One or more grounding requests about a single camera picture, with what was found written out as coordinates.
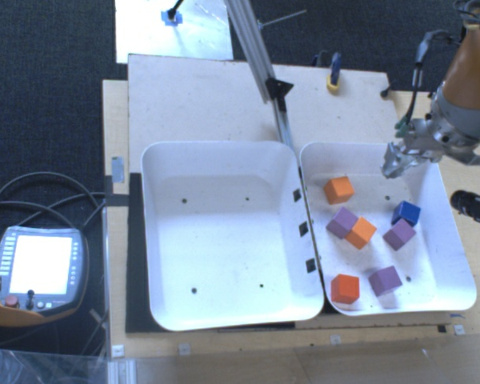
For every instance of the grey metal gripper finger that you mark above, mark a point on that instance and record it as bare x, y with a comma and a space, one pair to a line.
389, 159
404, 163

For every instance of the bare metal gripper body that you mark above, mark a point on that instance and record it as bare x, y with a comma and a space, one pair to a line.
428, 142

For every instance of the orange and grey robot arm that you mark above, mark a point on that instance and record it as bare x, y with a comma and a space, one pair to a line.
472, 66

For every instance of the blue cube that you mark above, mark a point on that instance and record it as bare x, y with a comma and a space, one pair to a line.
406, 212

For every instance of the orange cube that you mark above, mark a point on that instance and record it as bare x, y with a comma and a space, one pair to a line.
338, 190
362, 233

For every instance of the purple cube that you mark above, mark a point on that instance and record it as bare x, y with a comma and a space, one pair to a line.
385, 280
340, 222
400, 235

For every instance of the white plastic tray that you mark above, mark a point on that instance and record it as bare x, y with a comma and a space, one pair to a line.
432, 262
224, 246

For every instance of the red-orange cube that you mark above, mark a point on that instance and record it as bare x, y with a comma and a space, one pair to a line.
345, 289

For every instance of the pale flat board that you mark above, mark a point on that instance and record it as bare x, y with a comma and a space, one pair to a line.
204, 102

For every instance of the black cylinder on white bracket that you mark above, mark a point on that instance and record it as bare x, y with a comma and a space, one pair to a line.
470, 206

